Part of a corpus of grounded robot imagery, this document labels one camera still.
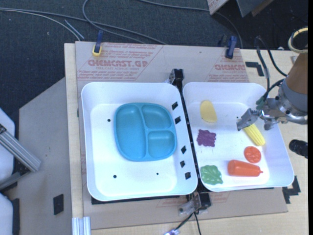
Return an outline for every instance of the brown cylinder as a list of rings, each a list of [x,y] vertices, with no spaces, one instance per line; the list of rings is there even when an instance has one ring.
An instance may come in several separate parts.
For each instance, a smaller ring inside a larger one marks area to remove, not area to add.
[[[308,94],[308,54],[301,53],[286,77],[287,86],[301,94]]]

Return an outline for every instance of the black hole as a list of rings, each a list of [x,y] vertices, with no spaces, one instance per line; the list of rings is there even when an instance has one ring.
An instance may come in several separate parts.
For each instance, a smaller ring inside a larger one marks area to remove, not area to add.
[[[185,178],[188,179],[188,178],[190,178],[190,177],[191,177],[191,173],[190,173],[190,172],[186,172],[186,173],[185,173]]]
[[[180,122],[180,117],[175,118],[175,124],[178,124]]]
[[[174,104],[172,104],[172,109],[175,109],[178,106],[178,103],[175,102]]]
[[[186,146],[184,146],[182,149],[181,149],[181,152],[184,154],[186,152]]]

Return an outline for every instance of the blue and white connector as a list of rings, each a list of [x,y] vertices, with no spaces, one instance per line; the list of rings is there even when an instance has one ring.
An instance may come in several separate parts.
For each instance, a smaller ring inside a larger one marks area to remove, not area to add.
[[[172,229],[169,232],[165,233],[164,235],[177,235],[179,234],[179,230],[178,229]]]

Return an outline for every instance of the blue clamp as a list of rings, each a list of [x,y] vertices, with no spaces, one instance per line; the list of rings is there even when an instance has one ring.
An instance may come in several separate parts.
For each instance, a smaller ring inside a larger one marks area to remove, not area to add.
[[[102,50],[102,46],[101,46],[102,37],[103,37],[103,30],[99,30],[96,45],[93,46],[93,50],[92,50],[92,54],[96,57],[100,56],[100,53]]]
[[[228,46],[227,46],[228,49],[226,50],[226,54],[225,54],[226,58],[229,58],[229,59],[233,58],[236,43],[237,43],[237,37],[231,36],[228,40]]]

